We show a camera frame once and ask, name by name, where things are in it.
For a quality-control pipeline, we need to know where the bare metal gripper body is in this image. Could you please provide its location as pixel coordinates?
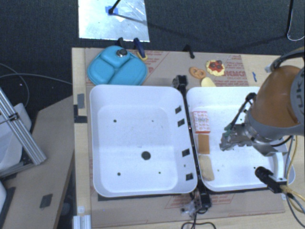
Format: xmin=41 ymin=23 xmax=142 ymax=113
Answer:
xmin=228 ymin=124 xmax=263 ymax=149

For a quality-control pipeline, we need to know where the orange square toast slice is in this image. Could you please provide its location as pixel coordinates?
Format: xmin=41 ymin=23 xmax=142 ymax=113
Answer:
xmin=197 ymin=133 xmax=211 ymax=155

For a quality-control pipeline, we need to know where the white and orange carton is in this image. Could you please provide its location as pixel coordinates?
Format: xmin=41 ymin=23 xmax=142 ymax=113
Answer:
xmin=191 ymin=110 xmax=212 ymax=135

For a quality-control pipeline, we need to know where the beige toy bread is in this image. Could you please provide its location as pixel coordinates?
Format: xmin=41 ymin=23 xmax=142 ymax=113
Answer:
xmin=198 ymin=154 xmax=215 ymax=182

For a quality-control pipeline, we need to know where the white plastic tray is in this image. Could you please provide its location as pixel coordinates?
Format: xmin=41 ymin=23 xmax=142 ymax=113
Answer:
xmin=185 ymin=86 xmax=296 ymax=193
xmin=89 ymin=84 xmax=199 ymax=198

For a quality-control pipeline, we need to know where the thin black rod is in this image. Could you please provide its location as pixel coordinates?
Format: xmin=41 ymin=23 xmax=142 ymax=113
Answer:
xmin=180 ymin=84 xmax=203 ymax=193

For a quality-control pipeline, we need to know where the pale yellow oval chip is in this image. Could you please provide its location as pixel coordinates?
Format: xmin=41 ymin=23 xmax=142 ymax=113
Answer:
xmin=200 ymin=76 xmax=216 ymax=88

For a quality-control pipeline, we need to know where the brown cardboard board red print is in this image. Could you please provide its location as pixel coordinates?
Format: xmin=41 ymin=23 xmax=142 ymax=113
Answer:
xmin=84 ymin=47 xmax=286 ymax=224

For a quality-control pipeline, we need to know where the toy pizza slice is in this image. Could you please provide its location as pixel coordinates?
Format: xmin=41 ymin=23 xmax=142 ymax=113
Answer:
xmin=205 ymin=59 xmax=226 ymax=77

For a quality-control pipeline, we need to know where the orange pretzel biscuit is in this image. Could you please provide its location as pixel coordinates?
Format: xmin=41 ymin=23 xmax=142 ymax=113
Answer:
xmin=189 ymin=66 xmax=207 ymax=79

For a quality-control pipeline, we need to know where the blue divided plate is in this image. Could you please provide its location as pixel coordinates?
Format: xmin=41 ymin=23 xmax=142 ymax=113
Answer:
xmin=87 ymin=45 xmax=149 ymax=86

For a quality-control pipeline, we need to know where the black cylinder on white bracket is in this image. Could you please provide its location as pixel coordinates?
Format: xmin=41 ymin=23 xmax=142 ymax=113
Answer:
xmin=254 ymin=142 xmax=290 ymax=194

